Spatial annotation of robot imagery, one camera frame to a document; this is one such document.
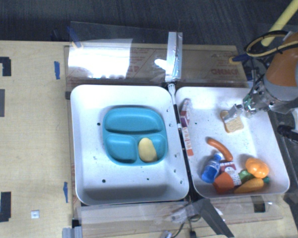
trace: dark background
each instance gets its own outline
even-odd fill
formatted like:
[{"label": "dark background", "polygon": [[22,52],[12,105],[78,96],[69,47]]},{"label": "dark background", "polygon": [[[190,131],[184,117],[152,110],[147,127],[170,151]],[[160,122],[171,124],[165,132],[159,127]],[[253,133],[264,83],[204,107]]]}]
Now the dark background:
[{"label": "dark background", "polygon": [[[235,45],[266,33],[292,0],[0,0],[0,40],[70,40],[71,21],[183,32],[184,44]],[[285,30],[298,30],[298,11]],[[277,126],[292,116],[270,114]],[[298,145],[277,136],[291,179],[285,196],[298,226]]]}]

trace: yellow pole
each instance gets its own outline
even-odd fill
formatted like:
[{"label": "yellow pole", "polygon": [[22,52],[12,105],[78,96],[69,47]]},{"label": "yellow pole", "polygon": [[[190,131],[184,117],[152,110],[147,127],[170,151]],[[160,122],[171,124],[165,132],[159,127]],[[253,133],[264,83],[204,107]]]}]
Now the yellow pole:
[{"label": "yellow pole", "polygon": [[[288,7],[285,9],[285,11],[277,19],[276,23],[271,27],[269,32],[275,31],[275,30],[282,30],[283,27],[287,24],[287,22],[291,19],[291,17],[296,13],[297,10],[298,10],[298,0],[292,0],[291,3],[288,5]],[[262,45],[266,47],[269,46],[269,44],[271,44],[273,39],[274,37],[266,38],[262,40]]]}]

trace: blue plate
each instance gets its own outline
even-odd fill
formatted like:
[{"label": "blue plate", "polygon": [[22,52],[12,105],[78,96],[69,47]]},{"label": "blue plate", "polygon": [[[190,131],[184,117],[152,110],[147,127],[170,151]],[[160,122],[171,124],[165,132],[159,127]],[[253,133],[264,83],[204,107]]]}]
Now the blue plate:
[{"label": "blue plate", "polygon": [[[126,107],[110,110],[103,120],[103,142],[108,157],[120,165],[152,165],[163,160],[168,150],[167,135],[161,116],[147,108]],[[143,162],[139,141],[149,138],[157,152],[156,162]]]}]

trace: sausage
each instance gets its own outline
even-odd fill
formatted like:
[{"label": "sausage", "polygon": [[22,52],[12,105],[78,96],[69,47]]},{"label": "sausage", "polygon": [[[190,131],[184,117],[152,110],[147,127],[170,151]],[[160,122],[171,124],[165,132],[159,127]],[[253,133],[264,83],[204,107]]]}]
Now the sausage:
[{"label": "sausage", "polygon": [[208,138],[207,143],[215,148],[217,148],[224,156],[224,158],[227,161],[232,161],[233,160],[233,155],[230,153],[230,151],[220,142],[213,138]]}]

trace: wooden table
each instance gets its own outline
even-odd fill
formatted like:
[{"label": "wooden table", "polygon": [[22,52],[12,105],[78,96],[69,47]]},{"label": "wooden table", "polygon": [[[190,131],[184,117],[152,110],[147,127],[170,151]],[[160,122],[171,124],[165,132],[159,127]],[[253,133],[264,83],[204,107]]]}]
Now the wooden table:
[{"label": "wooden table", "polygon": [[[11,76],[2,76],[4,117],[0,117],[0,193],[11,192],[11,217],[0,223],[0,237],[62,237],[71,227],[73,197],[68,108],[65,99],[65,42],[0,41],[0,57],[11,59]],[[56,79],[54,62],[60,63]],[[68,185],[68,202],[63,191]],[[231,224],[236,237],[298,237],[288,205],[282,219]],[[31,218],[31,211],[39,218]],[[198,237],[214,237],[210,227]],[[159,237],[160,233],[134,238]],[[182,231],[179,238],[189,237]]]}]

